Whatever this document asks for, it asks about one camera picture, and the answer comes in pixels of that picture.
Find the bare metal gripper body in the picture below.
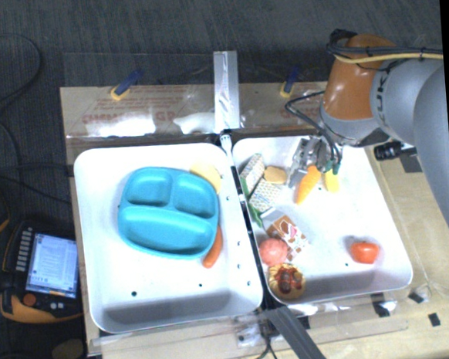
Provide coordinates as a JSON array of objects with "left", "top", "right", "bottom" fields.
[{"left": 288, "top": 134, "right": 337, "bottom": 174}]

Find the orange carrot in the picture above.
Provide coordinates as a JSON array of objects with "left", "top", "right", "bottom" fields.
[{"left": 292, "top": 164, "right": 325, "bottom": 206}]

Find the tan biscuit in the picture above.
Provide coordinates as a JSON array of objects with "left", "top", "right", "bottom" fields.
[{"left": 262, "top": 164, "right": 289, "bottom": 187}]

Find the small yellow toy food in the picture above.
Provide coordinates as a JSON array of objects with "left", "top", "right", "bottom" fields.
[{"left": 323, "top": 168, "right": 342, "bottom": 195}]

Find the white carton, blue dot pattern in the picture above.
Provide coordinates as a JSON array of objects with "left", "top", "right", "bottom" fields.
[{"left": 245, "top": 176, "right": 284, "bottom": 215}]

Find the white carton, yellow dot pattern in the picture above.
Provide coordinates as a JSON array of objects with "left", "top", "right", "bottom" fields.
[{"left": 238, "top": 151, "right": 268, "bottom": 196}]

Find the brown and white printed carton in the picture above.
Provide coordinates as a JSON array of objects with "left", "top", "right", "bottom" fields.
[{"left": 258, "top": 203, "right": 312, "bottom": 265}]

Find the green packet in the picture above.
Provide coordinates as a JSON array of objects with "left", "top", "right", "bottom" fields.
[{"left": 242, "top": 179, "right": 265, "bottom": 229}]

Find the white plastic tray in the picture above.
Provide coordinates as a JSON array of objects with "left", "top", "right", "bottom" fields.
[
  {"left": 230, "top": 125, "right": 417, "bottom": 310},
  {"left": 71, "top": 135, "right": 268, "bottom": 337}
]

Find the pink round ball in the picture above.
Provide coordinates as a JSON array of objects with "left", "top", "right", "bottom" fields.
[{"left": 257, "top": 235, "right": 291, "bottom": 268}]

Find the pale yellow round bread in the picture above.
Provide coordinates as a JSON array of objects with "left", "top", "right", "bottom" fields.
[{"left": 188, "top": 160, "right": 224, "bottom": 196}]

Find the red tomato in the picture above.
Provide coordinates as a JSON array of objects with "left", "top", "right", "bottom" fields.
[{"left": 349, "top": 239, "right": 382, "bottom": 266}]

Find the round pizza with brown toppings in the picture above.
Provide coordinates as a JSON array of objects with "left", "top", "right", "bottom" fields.
[{"left": 266, "top": 261, "right": 308, "bottom": 302}]

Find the orange sausage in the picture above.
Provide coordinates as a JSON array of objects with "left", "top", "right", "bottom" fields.
[{"left": 198, "top": 224, "right": 227, "bottom": 270}]

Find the blue divided plate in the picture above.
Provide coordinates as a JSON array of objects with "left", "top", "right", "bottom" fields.
[{"left": 112, "top": 160, "right": 225, "bottom": 266}]

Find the brown cardboard board, red print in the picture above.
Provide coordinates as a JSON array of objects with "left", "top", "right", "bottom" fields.
[{"left": 59, "top": 59, "right": 437, "bottom": 359}]

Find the black cylinder on white bracket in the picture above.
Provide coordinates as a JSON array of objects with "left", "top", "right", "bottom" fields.
[{"left": 373, "top": 139, "right": 418, "bottom": 162}]

